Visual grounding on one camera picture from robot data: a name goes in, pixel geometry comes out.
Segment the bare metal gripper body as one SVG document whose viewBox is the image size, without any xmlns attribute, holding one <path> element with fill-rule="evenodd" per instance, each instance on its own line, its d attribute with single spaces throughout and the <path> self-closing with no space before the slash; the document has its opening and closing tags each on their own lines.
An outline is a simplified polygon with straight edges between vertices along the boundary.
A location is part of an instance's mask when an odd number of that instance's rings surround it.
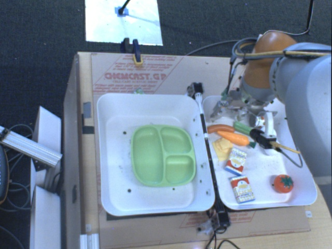
<svg viewBox="0 0 332 249">
<path fill-rule="evenodd" d="M 271 102 L 271 90 L 265 88 L 238 88 L 222 94 L 222 101 L 231 109 L 246 109 L 258 114 Z"/>
</svg>

